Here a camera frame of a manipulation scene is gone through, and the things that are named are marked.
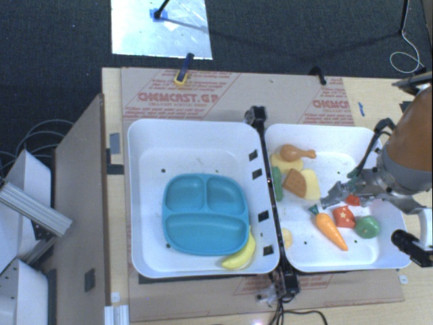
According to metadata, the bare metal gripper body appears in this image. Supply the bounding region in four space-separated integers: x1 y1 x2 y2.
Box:
350 167 426 214

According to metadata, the thin black rod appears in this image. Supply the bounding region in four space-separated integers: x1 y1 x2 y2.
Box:
254 120 290 279

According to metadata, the brown chicken drumstick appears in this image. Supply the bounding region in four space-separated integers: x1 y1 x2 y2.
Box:
279 144 317 163

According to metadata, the white plastic tray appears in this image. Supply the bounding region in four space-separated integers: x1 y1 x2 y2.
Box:
263 123 412 274
127 118 281 279

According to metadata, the brown waffle toy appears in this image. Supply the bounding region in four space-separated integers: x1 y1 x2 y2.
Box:
281 168 309 199

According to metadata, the small pale yellow toy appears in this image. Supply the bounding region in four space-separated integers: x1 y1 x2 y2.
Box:
281 227 294 250

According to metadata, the yellow toy food slice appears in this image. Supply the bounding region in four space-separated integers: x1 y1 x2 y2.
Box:
300 169 322 201

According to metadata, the blue divided plate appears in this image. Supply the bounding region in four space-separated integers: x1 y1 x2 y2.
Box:
162 173 252 257

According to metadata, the red toy with star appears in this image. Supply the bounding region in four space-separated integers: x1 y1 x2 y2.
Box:
332 205 357 230

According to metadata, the green toy vegetable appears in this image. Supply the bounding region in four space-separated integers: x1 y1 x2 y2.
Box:
271 166 285 202

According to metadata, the black block with thin wires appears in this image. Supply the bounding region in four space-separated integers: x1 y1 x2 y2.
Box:
269 271 301 301
244 105 269 127

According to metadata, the orange carrot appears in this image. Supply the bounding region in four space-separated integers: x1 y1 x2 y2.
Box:
308 204 349 252

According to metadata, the black cylinder on white bracket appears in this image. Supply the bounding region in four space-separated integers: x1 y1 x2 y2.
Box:
390 208 433 267

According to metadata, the brown cardboard board red print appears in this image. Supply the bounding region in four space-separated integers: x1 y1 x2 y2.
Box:
120 66 405 323

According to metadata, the yellow banana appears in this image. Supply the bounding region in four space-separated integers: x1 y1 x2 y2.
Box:
221 227 257 270

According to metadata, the yellow flat toy food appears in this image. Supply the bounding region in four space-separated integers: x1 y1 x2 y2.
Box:
270 152 304 175

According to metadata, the green round toy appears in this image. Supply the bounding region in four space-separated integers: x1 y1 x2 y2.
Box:
355 215 381 240

